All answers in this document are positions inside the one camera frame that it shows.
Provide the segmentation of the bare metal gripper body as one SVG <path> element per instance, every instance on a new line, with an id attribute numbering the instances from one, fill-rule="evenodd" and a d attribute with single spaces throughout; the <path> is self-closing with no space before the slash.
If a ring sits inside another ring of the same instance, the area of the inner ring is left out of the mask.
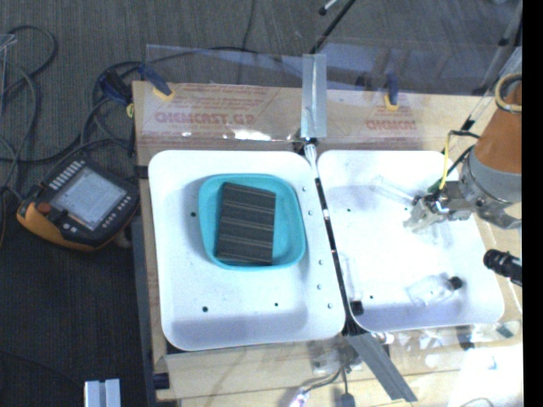
<path id="1" fill-rule="evenodd" d="M 501 229 L 519 229 L 522 220 L 506 212 L 511 202 L 495 198 L 475 183 L 447 181 L 441 189 L 427 196 L 430 211 L 447 220 L 467 220 L 477 215 L 491 225 Z"/>

